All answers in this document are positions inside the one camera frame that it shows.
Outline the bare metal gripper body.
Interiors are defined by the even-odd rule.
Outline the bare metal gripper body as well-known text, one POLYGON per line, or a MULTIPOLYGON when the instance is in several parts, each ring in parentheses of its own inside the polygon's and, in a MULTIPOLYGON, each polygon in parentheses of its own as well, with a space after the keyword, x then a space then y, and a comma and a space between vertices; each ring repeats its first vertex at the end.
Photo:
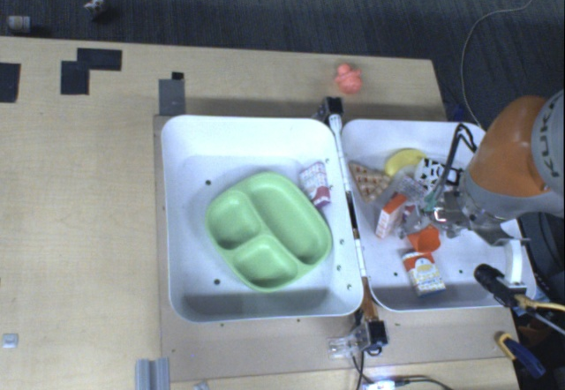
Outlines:
POLYGON ((433 209, 433 223, 453 222, 464 230, 476 226, 477 207, 473 199, 463 192, 444 192, 433 209))

